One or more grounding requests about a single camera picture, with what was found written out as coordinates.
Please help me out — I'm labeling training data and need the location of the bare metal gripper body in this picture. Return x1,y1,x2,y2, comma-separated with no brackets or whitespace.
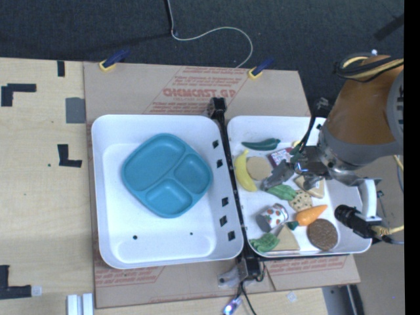
293,146,360,182

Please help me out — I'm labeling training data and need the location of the tan bread slice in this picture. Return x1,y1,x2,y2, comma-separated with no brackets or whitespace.
293,175,326,200

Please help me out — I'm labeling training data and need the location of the green pea pod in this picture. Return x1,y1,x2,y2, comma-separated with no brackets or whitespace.
266,184,298,200

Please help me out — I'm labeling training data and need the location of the small red carton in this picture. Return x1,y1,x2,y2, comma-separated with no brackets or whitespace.
268,147,294,169

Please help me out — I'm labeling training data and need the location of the yellow cracker with dark dots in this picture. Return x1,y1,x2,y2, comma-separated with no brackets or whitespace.
288,190,314,213

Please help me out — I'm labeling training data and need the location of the round tan biscuit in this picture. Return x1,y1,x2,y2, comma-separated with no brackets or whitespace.
245,156,272,181

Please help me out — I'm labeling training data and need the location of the orange carrot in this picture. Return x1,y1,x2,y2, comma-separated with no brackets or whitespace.
285,204,329,231

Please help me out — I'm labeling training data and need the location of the yellow banana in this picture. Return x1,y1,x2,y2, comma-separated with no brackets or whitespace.
234,149,259,192

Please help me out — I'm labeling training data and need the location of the green chili pepper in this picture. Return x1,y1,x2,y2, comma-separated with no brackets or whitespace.
241,138,282,151

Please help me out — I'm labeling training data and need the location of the small can with tomato print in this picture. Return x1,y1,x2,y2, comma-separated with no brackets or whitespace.
255,203,289,234

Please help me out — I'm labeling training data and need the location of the white plastic tray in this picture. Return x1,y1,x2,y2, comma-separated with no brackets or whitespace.
91,114,244,270
226,115,373,259

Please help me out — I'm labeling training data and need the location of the round brown cookie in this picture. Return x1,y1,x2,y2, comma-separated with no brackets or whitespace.
306,218,339,251

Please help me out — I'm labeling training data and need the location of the tan triangular sandwich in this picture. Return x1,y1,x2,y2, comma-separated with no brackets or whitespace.
270,224,301,252

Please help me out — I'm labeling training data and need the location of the green lettuce leaf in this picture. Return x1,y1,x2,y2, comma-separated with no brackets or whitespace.
249,232,280,254

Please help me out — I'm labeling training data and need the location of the blue divided plate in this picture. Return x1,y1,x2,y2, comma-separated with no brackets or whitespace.
121,133,214,219

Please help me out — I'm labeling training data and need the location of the brown cardboard board red print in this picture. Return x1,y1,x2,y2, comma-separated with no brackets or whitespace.
83,61,361,309

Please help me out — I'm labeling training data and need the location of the black cylinder on white bracket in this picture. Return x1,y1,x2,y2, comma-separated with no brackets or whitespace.
334,178,383,240

